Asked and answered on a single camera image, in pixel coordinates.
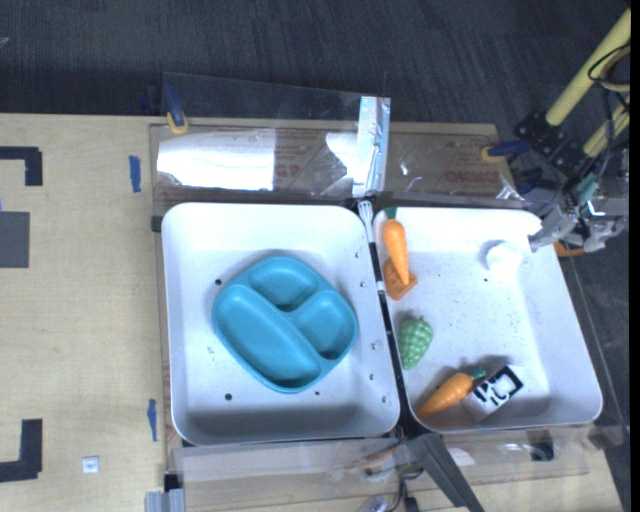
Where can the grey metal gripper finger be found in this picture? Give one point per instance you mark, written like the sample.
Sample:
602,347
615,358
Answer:
550,229
602,237

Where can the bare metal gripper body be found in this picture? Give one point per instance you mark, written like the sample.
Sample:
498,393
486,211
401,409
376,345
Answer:
607,207

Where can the small white cup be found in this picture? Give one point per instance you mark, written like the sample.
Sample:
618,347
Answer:
502,257

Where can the white plastic tray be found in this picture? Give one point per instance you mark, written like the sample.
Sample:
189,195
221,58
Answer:
200,410
525,340

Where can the orange carrot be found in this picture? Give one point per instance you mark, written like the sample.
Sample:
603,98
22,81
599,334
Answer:
396,245
447,395

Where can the orange waffle biscuit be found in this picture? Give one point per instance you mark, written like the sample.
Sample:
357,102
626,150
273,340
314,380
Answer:
395,289

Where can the white cube with black print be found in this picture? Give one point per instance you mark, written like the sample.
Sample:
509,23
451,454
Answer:
492,392

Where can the thin black and white rod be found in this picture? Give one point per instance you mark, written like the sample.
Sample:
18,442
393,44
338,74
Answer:
372,250

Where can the blue divided plate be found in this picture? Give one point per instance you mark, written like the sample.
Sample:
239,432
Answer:
270,330

